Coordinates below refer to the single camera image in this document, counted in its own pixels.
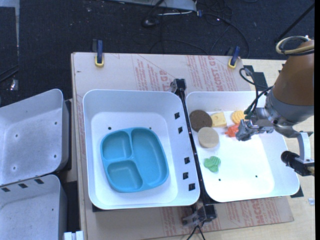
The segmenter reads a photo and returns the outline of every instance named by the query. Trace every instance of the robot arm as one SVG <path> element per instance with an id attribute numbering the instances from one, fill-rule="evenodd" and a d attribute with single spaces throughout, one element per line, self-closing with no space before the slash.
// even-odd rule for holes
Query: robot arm
<path id="1" fill-rule="evenodd" d="M 284 44 L 292 39 L 304 42 L 296 49 L 284 50 Z M 315 166 L 310 157 L 309 136 L 312 132 L 297 132 L 293 126 L 315 114 L 314 47 L 315 41 L 303 36 L 285 38 L 277 44 L 277 52 L 287 54 L 289 58 L 274 86 L 265 91 L 269 92 L 264 107 L 254 106 L 252 109 L 250 106 L 249 111 L 245 111 L 247 116 L 245 120 L 241 120 L 236 133 L 239 141 L 247 141 L 255 134 L 272 133 L 274 130 L 287 138 L 297 138 L 300 155 L 285 151 L 281 159 L 302 176 L 311 175 L 310 167 Z"/>

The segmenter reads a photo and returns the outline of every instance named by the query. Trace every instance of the black carpet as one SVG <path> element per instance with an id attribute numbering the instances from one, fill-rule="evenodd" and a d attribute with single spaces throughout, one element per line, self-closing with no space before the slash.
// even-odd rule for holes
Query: black carpet
<path id="1" fill-rule="evenodd" d="M 239 46 L 239 55 L 245 59 L 285 60 L 276 53 L 275 40 L 313 3 L 198 0 L 202 17 L 195 12 L 156 16 L 159 25 L 144 28 L 141 21 L 150 13 L 149 6 L 106 0 L 20 0 L 19 88 L 12 91 L 2 87 L 1 106 L 53 88 L 61 89 L 65 99 L 70 99 L 71 53 L 90 52 L 93 39 L 103 40 L 106 53 L 218 56 Z M 154 15 L 172 12 L 157 8 Z M 1 44 L 13 33 L 12 29 L 5 31 L 7 34 L 0 34 Z M 284 37 L 305 35 L 314 38 L 314 8 Z M 8 56 L 0 55 L 1 60 L 8 60 Z M 8 55 L 12 62 L 6 67 L 10 68 L 15 66 L 15 55 L 9 51 Z"/>

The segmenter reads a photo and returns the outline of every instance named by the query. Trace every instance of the blue divided plate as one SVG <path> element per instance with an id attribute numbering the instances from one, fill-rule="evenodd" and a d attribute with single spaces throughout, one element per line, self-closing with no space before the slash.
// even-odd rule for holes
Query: blue divided plate
<path id="1" fill-rule="evenodd" d="M 100 145 L 109 184 L 118 192 L 139 192 L 163 184 L 169 176 L 166 154 L 150 129 L 133 127 L 107 134 Z"/>

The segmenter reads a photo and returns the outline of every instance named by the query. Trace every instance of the clamp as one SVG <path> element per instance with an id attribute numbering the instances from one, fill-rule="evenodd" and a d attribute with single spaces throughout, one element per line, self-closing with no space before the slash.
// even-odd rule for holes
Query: clamp
<path id="1" fill-rule="evenodd" d="M 239 52 L 240 52 L 240 47 L 236 46 L 235 49 L 234 49 L 233 55 L 229 59 L 229 62 L 228 62 L 228 67 L 229 68 L 231 68 L 231 69 L 235 69 L 236 68 L 236 62 L 237 62 L 237 58 L 238 58 Z"/>
<path id="2" fill-rule="evenodd" d="M 103 43 L 102 40 L 97 40 L 96 43 L 97 55 L 94 57 L 94 64 L 101 68 L 104 66 L 104 57 L 103 57 Z"/>

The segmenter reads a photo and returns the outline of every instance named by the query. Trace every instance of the white plastic container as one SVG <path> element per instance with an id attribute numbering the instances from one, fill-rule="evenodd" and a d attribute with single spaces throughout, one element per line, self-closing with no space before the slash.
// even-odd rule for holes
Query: white plastic container
<path id="1" fill-rule="evenodd" d="M 0 239 L 61 240 L 67 196 L 55 175 L 0 187 Z"/>
<path id="2" fill-rule="evenodd" d="M 234 125 L 232 112 L 245 110 L 256 98 L 254 91 L 192 92 L 186 97 L 188 114 L 194 110 L 209 115 L 223 112 L 227 126 Z M 265 104 L 265 96 L 258 100 L 258 107 Z M 287 151 L 284 137 L 276 131 L 252 136 L 238 141 L 225 134 L 226 127 L 214 128 L 219 134 L 219 145 L 203 148 L 198 133 L 192 130 L 199 158 L 201 174 L 208 195 L 218 202 L 289 196 L 300 187 L 294 170 L 281 161 Z M 204 160 L 216 156 L 221 159 L 218 172 L 204 166 Z"/>
<path id="3" fill-rule="evenodd" d="M 171 92 L 91 90 L 83 97 L 83 115 L 91 202 L 103 210 L 188 206 L 200 196 L 198 175 L 181 100 Z M 152 189 L 114 190 L 101 158 L 103 137 L 113 131 L 143 127 L 158 136 L 169 168 L 167 180 Z"/>
<path id="4" fill-rule="evenodd" d="M 69 112 L 59 89 L 0 108 L 0 186 L 61 170 L 69 158 Z"/>

